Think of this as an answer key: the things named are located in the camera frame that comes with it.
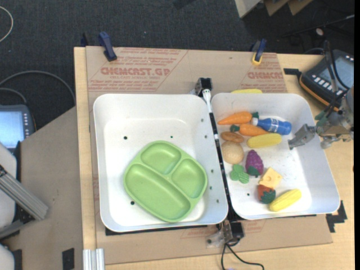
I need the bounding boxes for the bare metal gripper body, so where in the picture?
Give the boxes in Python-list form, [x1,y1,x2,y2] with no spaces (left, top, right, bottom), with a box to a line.
[314,110,355,150]

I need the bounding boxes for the blue bottle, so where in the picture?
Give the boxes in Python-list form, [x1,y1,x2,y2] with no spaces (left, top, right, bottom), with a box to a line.
[250,117,293,136]

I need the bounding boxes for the white plastic tray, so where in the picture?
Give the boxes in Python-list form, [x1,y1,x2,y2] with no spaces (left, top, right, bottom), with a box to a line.
[210,92,341,221]
[92,93,229,233]

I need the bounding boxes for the yellow corn cob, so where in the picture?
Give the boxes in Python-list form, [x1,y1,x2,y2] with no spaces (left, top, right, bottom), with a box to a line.
[268,188,303,213]
[246,133,283,149]
[230,88,263,95]

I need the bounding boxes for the yellow cheese wedge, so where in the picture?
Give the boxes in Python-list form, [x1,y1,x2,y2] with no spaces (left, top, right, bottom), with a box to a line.
[258,166,284,190]

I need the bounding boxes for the orange carrot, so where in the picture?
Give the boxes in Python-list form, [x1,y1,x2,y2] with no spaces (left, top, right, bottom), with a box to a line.
[229,123,270,137]
[217,111,260,126]

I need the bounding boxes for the purple grapes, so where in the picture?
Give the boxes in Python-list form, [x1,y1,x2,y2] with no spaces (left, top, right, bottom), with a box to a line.
[244,149,265,178]

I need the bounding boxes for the red strawberry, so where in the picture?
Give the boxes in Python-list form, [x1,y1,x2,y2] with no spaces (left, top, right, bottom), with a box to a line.
[256,184,277,205]

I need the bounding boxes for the brown pretzel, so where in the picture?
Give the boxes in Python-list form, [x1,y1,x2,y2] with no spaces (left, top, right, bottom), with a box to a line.
[220,130,245,144]

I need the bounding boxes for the green lettuce leaf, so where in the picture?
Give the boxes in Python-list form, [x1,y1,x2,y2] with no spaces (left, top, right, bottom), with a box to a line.
[229,164,250,184]

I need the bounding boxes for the thin black and white rod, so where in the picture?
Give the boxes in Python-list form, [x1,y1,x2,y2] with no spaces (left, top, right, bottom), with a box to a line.
[202,89,235,222]

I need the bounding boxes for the brown cardboard board red print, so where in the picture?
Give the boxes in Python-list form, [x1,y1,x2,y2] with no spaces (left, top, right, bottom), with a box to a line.
[85,46,334,266]

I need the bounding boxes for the green divided plate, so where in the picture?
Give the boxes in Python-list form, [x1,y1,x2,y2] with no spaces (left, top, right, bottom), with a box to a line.
[123,140,209,224]

